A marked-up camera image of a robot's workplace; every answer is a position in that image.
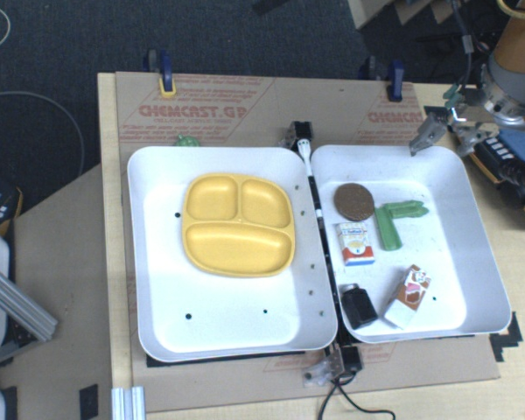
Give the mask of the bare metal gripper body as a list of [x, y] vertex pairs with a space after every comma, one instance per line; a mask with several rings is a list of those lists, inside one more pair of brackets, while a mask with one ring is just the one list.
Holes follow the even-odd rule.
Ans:
[[514, 100], [454, 97], [446, 102], [446, 107], [455, 133], [491, 134], [498, 128], [525, 130], [525, 105]]

